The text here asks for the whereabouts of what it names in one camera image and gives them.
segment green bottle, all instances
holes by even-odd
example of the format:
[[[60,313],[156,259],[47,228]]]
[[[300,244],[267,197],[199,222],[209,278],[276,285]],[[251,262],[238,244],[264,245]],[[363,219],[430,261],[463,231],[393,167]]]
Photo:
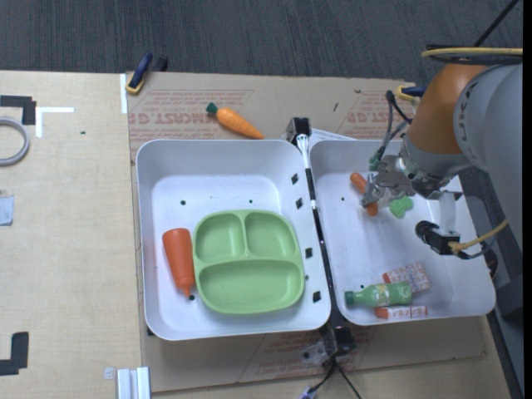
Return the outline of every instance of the green bottle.
[[[372,308],[393,306],[394,304],[410,304],[412,291],[408,281],[400,283],[375,283],[362,291],[346,291],[346,305],[366,304]]]

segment white ring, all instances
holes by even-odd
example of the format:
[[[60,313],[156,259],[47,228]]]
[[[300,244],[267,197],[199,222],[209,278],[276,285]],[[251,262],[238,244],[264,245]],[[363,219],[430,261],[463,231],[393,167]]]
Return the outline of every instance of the white ring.
[[[9,158],[0,158],[0,167],[3,167],[5,165],[13,165],[24,158],[24,155],[27,153],[27,150],[30,147],[30,136],[27,133],[26,127],[15,120],[11,120],[10,118],[0,118],[0,126],[12,127],[13,129],[18,130],[24,138],[24,145],[22,145],[22,148],[14,156]]]

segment white plastic tray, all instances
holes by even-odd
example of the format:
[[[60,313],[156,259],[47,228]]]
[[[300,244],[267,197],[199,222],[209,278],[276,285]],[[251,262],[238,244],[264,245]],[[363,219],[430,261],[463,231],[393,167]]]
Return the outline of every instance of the white plastic tray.
[[[331,312],[318,236],[299,151],[283,140],[153,140],[136,158],[145,319],[166,340],[306,331],[321,327]],[[302,201],[298,208],[296,202]],[[191,233],[206,215],[234,209],[264,209],[292,224],[306,275],[294,305],[254,315],[217,313],[196,288],[189,300],[170,276],[162,234]],[[312,257],[307,257],[307,249]],[[315,301],[314,294],[321,297]]]
[[[412,197],[414,206],[403,219],[388,208],[370,217],[358,203],[360,194],[349,175],[367,174],[368,161],[380,146],[377,140],[323,140],[311,148],[310,164],[323,235],[331,261],[338,306],[343,316],[358,325],[395,323],[377,318],[372,308],[348,307],[344,293],[362,286],[382,283],[382,274],[406,264],[420,263],[431,286],[412,295],[412,304],[426,305],[428,318],[484,315],[495,306],[495,289],[483,257],[461,260],[443,256],[424,244],[415,234],[418,222],[440,223],[438,201]],[[387,153],[397,155],[400,143],[393,141]],[[461,192],[458,177],[446,187]],[[456,201],[456,229],[461,241],[478,235],[464,196]],[[480,251],[476,245],[468,254]]]

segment orange toy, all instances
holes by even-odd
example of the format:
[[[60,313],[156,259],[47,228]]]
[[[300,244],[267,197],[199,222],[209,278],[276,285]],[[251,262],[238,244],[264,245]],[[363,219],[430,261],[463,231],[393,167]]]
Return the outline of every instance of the orange toy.
[[[252,137],[254,139],[264,139],[264,135],[258,131],[249,121],[246,121],[238,112],[224,106],[218,108],[214,103],[207,105],[207,112],[215,114],[218,121],[232,131]]]
[[[351,173],[349,179],[358,189],[358,192],[363,194],[366,191],[366,179],[364,179],[360,173]],[[370,216],[376,216],[378,211],[379,206],[376,201],[368,204],[366,207],[366,212]]]
[[[163,233],[163,245],[175,286],[190,296],[195,285],[194,261],[192,259],[192,238],[189,230],[176,228]]]

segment green tray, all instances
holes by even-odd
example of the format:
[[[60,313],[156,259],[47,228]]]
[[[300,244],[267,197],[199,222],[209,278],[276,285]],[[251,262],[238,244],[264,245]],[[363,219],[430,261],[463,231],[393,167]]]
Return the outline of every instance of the green tray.
[[[292,225],[271,211],[213,213],[193,238],[196,285],[220,313],[272,312],[303,293],[303,261]]]

